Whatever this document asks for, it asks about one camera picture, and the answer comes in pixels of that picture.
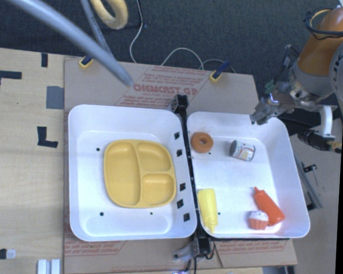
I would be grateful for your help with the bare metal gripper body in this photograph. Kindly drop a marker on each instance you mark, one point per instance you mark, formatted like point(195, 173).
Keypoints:
point(284, 100)

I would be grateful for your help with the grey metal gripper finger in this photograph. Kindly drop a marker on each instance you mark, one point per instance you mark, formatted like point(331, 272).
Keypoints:
point(266, 116)
point(255, 114)

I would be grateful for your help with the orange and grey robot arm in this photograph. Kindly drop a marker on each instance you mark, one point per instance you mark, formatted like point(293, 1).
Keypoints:
point(318, 55)

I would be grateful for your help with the small white can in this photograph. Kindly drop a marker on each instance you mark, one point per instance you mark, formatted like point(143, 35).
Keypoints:
point(243, 151)

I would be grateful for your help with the orange doughnut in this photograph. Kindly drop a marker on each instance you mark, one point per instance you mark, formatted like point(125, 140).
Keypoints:
point(196, 143)

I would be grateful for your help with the white plastic tray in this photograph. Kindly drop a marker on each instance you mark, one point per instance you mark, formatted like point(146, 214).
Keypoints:
point(87, 186)
point(238, 178)

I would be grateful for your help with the thin black rod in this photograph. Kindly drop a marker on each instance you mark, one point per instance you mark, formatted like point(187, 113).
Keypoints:
point(190, 169)

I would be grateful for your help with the orange squeeze bottle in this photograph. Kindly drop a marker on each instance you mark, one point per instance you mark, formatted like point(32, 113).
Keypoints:
point(268, 207)

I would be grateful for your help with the yellow squeeze bottle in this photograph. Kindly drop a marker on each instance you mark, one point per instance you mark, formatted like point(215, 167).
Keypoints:
point(207, 206)

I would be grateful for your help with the orange and white cupcake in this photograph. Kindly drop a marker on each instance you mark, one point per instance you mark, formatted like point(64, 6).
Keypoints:
point(257, 220)

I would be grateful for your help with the yellow divided plate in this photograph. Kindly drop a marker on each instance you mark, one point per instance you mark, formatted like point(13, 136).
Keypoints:
point(134, 174)

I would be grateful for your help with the brown cardboard board red print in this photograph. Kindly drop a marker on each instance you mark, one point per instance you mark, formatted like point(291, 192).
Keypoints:
point(99, 82)

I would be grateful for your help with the black cylinder on white bracket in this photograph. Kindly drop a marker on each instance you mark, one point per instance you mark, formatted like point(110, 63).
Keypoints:
point(325, 119)

